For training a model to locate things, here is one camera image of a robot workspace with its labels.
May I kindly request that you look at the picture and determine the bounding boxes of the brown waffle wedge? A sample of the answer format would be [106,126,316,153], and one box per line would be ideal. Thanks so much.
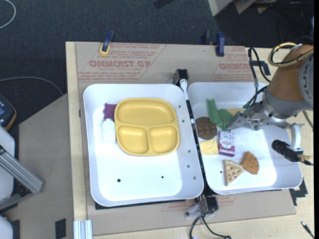
[240,151,260,175]

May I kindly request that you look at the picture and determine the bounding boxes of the brown cardboard board red print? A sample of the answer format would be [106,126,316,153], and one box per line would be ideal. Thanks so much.
[74,41,298,236]

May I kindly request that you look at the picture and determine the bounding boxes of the pizza slice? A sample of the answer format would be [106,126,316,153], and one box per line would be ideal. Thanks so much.
[223,159,245,187]

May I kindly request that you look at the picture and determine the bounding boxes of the yellow cheese slice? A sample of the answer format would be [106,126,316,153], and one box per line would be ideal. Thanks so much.
[198,138,220,156]

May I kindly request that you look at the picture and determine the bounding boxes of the round brown biscuit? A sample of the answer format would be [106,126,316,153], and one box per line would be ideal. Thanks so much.
[195,117,218,139]

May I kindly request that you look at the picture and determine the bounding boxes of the red and white carton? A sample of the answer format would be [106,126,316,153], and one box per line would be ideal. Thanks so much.
[217,130,236,158]

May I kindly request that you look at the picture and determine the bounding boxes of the yellow divided plate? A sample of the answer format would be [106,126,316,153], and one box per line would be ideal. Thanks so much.
[114,98,180,157]

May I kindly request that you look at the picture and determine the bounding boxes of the white plastic tray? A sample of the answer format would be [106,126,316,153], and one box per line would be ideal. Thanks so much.
[186,82,304,195]
[83,83,205,207]

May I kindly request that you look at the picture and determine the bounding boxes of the green lettuce leaf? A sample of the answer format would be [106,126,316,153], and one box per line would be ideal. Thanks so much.
[206,98,234,131]

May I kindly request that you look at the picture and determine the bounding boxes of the pale yellow flat piece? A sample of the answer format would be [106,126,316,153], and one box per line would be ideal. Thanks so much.
[225,108,245,117]

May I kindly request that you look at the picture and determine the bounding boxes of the thin black and white rod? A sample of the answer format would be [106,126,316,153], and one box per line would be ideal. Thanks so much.
[179,79,207,197]

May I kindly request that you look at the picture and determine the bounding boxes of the purple grapes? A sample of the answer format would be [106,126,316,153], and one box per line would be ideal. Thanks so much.
[103,103,118,121]

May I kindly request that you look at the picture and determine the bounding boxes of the white bottle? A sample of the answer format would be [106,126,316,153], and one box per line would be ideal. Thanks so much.
[101,118,117,144]

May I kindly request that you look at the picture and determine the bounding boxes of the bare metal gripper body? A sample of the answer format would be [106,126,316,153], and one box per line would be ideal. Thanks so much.
[245,104,305,130]

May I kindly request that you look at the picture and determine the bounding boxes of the black cylinder on white bracket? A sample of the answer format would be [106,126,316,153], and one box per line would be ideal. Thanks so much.
[271,123,305,163]

